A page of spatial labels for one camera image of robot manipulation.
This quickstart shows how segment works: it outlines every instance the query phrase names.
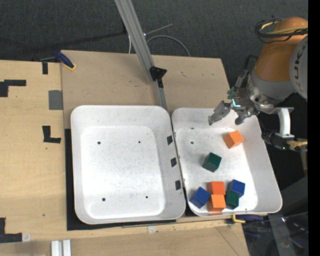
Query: orange cube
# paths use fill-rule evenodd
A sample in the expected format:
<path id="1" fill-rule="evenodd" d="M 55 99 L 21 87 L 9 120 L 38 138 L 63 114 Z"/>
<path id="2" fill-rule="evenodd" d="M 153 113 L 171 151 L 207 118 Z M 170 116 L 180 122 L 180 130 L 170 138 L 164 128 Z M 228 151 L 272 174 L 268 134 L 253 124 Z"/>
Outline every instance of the orange cube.
<path id="1" fill-rule="evenodd" d="M 207 184 L 206 190 L 212 195 L 225 195 L 225 183 L 223 181 L 211 181 Z"/>
<path id="2" fill-rule="evenodd" d="M 244 141 L 244 138 L 241 136 L 238 130 L 230 132 L 227 136 L 223 138 L 225 144 L 229 149 L 238 146 Z"/>
<path id="3" fill-rule="evenodd" d="M 211 214 L 218 214 L 226 208 L 226 200 L 223 194 L 212 194 L 207 202 L 208 211 Z"/>

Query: wooden table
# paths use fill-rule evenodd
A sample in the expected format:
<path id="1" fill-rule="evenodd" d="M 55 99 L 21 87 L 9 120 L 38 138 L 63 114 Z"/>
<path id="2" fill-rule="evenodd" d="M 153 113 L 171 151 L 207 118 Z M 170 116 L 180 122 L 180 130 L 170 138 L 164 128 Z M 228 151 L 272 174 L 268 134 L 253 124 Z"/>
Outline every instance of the wooden table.
<path id="1" fill-rule="evenodd" d="M 49 255 L 50 241 L 71 239 L 72 255 L 249 255 L 240 224 L 220 217 L 182 216 L 176 223 L 67 231 L 64 130 L 80 105 L 156 105 L 153 84 L 144 78 L 135 54 L 62 51 L 76 69 L 41 62 L 0 60 L 0 218 L 6 234 L 30 234 L 30 241 L 0 244 L 0 255 L 38 252 Z M 163 77 L 168 112 L 180 107 L 214 108 L 226 100 L 228 81 L 220 59 L 153 56 Z M 63 110 L 49 109 L 49 91 L 63 91 Z M 42 126 L 51 127 L 44 142 Z"/>

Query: dark background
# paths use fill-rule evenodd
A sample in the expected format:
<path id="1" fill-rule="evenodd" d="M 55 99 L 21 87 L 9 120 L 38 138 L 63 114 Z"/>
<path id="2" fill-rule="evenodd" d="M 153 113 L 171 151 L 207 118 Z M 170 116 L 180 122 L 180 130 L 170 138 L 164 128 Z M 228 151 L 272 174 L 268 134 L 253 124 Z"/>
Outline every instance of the dark background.
<path id="1" fill-rule="evenodd" d="M 308 20 L 308 0 L 132 0 L 146 39 L 174 37 L 192 57 L 220 58 L 232 87 L 248 55 L 258 56 L 263 43 L 255 35 L 257 22 L 272 17 L 297 16 Z M 167 28 L 148 34 L 160 27 Z M 123 24 L 112 0 L 2 0 L 0 1 L 0 59 L 40 60 L 57 50 L 127 53 Z M 186 56 L 176 42 L 157 38 L 151 54 Z M 307 102 L 293 94 L 284 106 L 294 107 L 291 133 L 307 139 Z M 277 115 L 260 114 L 267 129 L 279 129 Z M 267 145 L 281 190 L 305 176 L 299 153 Z"/>

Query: blue clamp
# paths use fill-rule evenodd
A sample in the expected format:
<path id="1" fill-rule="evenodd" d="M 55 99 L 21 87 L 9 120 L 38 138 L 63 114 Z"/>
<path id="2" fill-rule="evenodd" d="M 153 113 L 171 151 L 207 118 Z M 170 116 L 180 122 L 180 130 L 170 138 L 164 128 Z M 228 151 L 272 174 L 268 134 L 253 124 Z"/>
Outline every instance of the blue clamp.
<path id="1" fill-rule="evenodd" d="M 54 51 L 53 52 L 54 57 L 56 57 L 59 61 L 63 63 L 63 66 L 71 71 L 74 71 L 76 69 L 76 64 L 72 63 L 70 59 L 64 55 L 62 52 Z"/>

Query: blue cube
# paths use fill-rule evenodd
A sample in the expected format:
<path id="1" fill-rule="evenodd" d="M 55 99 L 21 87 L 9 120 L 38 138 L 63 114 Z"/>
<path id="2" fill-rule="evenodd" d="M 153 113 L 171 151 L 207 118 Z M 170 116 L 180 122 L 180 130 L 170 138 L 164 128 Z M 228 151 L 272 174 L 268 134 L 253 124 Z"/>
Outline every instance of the blue cube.
<path id="1" fill-rule="evenodd" d="M 227 190 L 238 193 L 240 198 L 245 193 L 245 187 L 246 187 L 245 183 L 238 181 L 236 179 L 233 179 L 231 182 L 228 183 Z"/>
<path id="2" fill-rule="evenodd" d="M 189 201 L 200 209 L 207 203 L 210 196 L 211 194 L 208 191 L 204 190 L 202 187 L 199 187 Z"/>

